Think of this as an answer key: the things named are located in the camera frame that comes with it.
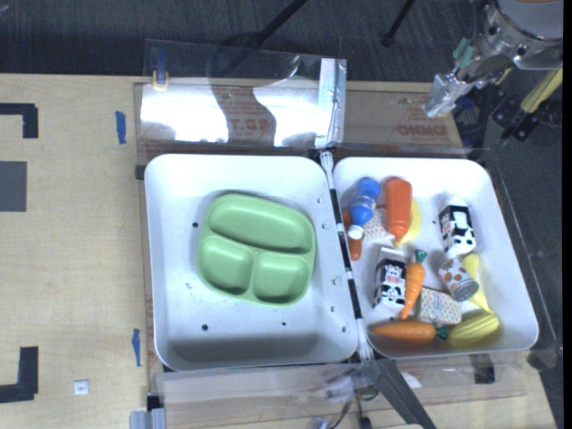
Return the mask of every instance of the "orange bottle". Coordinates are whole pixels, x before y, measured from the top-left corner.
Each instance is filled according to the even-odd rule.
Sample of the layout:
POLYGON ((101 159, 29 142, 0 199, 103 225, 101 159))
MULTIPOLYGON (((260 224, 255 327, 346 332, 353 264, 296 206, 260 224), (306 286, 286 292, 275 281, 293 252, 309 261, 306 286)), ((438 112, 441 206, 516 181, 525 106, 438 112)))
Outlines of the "orange bottle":
POLYGON ((401 178, 392 178, 385 183, 385 212, 387 230, 399 242, 407 233, 411 215, 411 183, 401 178))

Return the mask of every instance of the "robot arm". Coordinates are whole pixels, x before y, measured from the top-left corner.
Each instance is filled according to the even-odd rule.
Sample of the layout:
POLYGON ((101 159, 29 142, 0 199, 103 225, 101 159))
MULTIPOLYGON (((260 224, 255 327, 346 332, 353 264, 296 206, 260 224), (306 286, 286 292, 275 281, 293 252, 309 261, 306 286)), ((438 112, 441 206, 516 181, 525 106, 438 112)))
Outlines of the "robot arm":
POLYGON ((435 75, 431 98, 423 107, 427 116, 453 110, 458 98, 500 81, 513 66, 560 68, 563 19, 564 0, 489 0, 453 53, 453 70, 435 75))

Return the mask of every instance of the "orange carrot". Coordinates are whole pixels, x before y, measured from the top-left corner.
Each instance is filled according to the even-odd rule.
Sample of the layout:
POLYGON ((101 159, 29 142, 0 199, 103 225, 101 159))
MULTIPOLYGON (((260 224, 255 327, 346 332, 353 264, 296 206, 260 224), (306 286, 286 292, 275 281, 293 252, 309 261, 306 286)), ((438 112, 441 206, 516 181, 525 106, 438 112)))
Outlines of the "orange carrot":
POLYGON ((411 341, 414 343, 429 343, 436 335, 446 337, 447 331, 435 329, 425 321, 398 321, 397 323, 377 325, 372 332, 391 339, 411 341))
MULTIPOLYGON (((351 212, 343 210, 341 212, 343 226, 347 230, 351 225, 351 212)), ((362 240, 354 240, 348 237, 349 258, 352 261, 357 261, 361 257, 362 240)))
POLYGON ((423 261, 426 257, 427 253, 422 249, 416 249, 415 262, 409 264, 405 269, 405 306, 400 312, 401 319, 408 317, 409 311, 411 311, 421 293, 423 281, 425 280, 423 261))

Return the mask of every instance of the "blue bottle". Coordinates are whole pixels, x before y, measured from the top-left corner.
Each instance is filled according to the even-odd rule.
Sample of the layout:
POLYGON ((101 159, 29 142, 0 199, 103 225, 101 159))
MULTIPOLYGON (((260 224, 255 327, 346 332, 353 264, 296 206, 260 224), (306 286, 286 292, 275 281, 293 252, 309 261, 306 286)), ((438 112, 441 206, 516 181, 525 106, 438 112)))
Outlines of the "blue bottle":
POLYGON ((364 224, 374 215, 377 198, 382 189, 373 178, 362 178, 357 184, 357 195, 351 204, 351 225, 348 235, 351 239, 361 240, 364 236, 364 224))

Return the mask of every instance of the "white bottle cap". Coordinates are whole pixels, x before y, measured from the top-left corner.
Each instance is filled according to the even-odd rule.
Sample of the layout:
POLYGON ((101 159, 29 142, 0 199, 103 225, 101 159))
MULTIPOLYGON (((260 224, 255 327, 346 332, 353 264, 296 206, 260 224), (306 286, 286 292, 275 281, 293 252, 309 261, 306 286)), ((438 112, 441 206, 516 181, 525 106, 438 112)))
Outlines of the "white bottle cap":
POLYGON ((348 229, 348 235, 353 240, 361 240, 364 236, 364 228, 360 225, 351 224, 348 229))

